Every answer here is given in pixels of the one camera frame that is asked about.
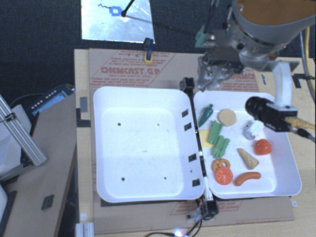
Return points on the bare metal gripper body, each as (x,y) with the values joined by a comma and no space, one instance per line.
(223,49)

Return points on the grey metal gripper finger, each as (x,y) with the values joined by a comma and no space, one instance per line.
(221,75)
(203,75)

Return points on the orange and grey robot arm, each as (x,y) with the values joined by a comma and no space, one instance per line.
(271,9)

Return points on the dark green chili pepper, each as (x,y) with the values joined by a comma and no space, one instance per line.
(205,115)

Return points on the tan round biscuit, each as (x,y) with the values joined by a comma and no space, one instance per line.
(226,117)

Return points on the light green pea pod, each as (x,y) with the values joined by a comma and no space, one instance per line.
(214,132)
(221,147)

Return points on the thin black and white rod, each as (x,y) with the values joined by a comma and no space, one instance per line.
(198,137)

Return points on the yellow cheese slice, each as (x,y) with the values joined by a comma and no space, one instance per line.
(204,138)

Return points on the white crumpled packet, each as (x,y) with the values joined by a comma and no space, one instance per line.
(254,130)

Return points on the brown cardboard board red print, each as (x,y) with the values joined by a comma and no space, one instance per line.
(128,68)

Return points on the red-orange tomato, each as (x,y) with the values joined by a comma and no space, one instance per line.
(263,147)

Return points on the tan ice cream cone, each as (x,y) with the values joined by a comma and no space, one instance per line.
(249,159)

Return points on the brown pretzel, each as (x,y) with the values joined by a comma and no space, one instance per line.
(217,164)

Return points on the white plastic tray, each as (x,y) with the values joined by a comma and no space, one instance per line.
(143,144)
(281,162)

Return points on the orange fruit slice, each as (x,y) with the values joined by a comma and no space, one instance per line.
(224,176)

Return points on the orange-brown sausage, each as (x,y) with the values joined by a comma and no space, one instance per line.
(247,178)

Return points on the black cylinder on white bracket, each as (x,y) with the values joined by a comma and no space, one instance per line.
(269,113)

